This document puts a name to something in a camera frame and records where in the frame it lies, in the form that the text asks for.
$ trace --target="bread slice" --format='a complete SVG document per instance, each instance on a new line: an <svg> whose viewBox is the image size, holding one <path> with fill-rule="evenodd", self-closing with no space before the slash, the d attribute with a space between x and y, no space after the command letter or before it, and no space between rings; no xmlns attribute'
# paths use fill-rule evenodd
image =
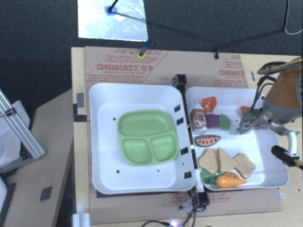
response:
<svg viewBox="0 0 303 227"><path fill-rule="evenodd" d="M230 155L228 155L222 148L218 148L217 151L218 151L221 172L228 172L236 167L237 162Z"/></svg>
<svg viewBox="0 0 303 227"><path fill-rule="evenodd" d="M199 158L198 165L208 173L215 174L219 168L216 152L213 149L207 149L204 155Z"/></svg>
<svg viewBox="0 0 303 227"><path fill-rule="evenodd" d="M251 173L256 169L255 164L243 153L239 153L233 159L237 162L236 170L245 179L249 178Z"/></svg>

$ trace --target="cardboard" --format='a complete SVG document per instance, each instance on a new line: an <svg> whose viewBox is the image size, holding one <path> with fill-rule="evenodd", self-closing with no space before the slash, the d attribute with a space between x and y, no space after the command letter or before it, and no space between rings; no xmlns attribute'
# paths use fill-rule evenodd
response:
<svg viewBox="0 0 303 227"><path fill-rule="evenodd" d="M149 51L144 60L136 58L137 49L86 47L86 99L89 113L89 90L99 82L169 85L176 74L187 75L187 88L241 87L247 88L240 55L212 53ZM189 195L187 192L102 195L91 180L91 135L88 122L89 207L92 224L143 221L150 219L185 218L180 210ZM233 192L212 192L210 204L197 216L281 211L276 189L257 189Z"/></svg>

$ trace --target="green plate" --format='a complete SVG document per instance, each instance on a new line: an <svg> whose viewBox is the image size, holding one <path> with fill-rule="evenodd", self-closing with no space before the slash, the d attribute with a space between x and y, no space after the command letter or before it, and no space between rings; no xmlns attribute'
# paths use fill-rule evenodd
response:
<svg viewBox="0 0 303 227"><path fill-rule="evenodd" d="M119 145L126 160L136 166L150 166L173 160L179 151L171 118L161 110L123 114L117 122Z"/></svg>

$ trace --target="cardboard sheet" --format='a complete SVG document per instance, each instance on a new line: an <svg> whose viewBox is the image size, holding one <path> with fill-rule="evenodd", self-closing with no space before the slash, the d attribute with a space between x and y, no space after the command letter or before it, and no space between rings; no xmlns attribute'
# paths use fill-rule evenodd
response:
<svg viewBox="0 0 303 227"><path fill-rule="evenodd" d="M143 60L136 58L137 49L87 47L86 94L87 117L89 90L99 82L170 85L176 74L187 75L187 88L248 88L240 55L212 53L148 51ZM185 218L180 204L189 198L187 192L111 196L97 193L91 180L91 134L88 120L89 199L92 224ZM197 216L281 211L276 189L212 192L210 204Z"/></svg>

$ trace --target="white tray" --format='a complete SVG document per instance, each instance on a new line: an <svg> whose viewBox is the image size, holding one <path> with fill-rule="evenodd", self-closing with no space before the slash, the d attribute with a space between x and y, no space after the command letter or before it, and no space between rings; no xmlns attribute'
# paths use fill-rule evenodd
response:
<svg viewBox="0 0 303 227"><path fill-rule="evenodd" d="M190 141L180 92L172 86L99 83L89 93L92 136L92 179L105 194L187 191L196 182ZM179 153L167 163L134 166L123 156L116 124L136 110L162 110L173 120Z"/></svg>
<svg viewBox="0 0 303 227"><path fill-rule="evenodd" d="M235 188L223 189L212 187L203 183L213 191L272 188L283 187L288 183L288 170L281 160L272 153L271 148L279 145L277 135L271 130L251 130L239 135L237 129L241 120L241 106L251 106L256 90L240 88L220 87L191 87L186 92L188 111L190 112L197 102L201 103L203 98L214 96L217 105L213 114L227 115L231 120L230 129L225 131L220 128L207 129L204 134L219 135L221 139L211 146L214 150L218 147L224 149L231 157L238 153L246 154L256 165L255 171L247 179L247 183ZM255 108L262 106L262 100L258 100ZM196 157L200 158L207 148L195 146Z"/></svg>

